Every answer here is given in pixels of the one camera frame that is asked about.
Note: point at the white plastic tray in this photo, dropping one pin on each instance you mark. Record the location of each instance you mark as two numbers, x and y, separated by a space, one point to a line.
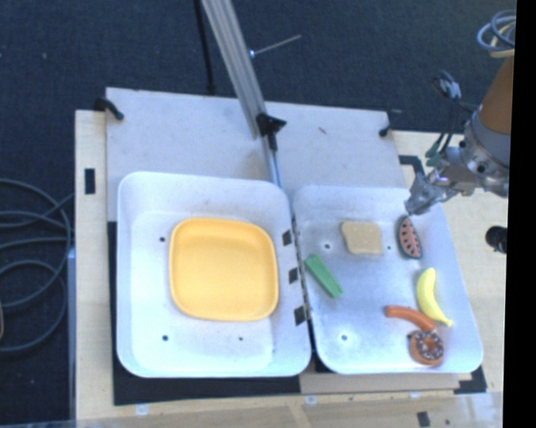
147 292
370 300

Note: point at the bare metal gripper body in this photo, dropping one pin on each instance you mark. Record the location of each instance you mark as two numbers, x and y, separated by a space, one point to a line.
460 177

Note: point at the green celery stick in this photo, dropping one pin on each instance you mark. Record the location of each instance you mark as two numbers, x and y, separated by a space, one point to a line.
324 276

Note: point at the pale wood board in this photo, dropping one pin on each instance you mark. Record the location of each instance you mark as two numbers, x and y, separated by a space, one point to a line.
90 290

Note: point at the tan bread slice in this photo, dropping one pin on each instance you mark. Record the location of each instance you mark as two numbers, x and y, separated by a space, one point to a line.
362 238

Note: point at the black cylinder on white bracket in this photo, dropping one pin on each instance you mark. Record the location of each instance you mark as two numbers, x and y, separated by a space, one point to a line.
497 238

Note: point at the yellow plate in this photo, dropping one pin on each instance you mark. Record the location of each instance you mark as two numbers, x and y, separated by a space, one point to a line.
224 268

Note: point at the orange sausage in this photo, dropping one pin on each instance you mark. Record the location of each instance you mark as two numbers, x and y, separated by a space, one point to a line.
409 315

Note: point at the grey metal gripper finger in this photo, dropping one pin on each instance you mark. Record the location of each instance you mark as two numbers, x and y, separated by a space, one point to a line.
414 194
431 199

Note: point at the brown sprinkled doughnut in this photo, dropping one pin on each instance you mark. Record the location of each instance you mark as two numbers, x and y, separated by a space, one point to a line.
426 348

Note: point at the yellow banana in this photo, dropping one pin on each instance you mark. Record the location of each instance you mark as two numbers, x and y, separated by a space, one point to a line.
428 295

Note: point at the red watermelon slice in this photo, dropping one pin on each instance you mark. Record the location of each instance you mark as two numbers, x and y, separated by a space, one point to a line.
410 240

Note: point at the thin black and white rod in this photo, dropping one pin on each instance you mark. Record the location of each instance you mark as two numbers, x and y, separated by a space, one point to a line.
300 258

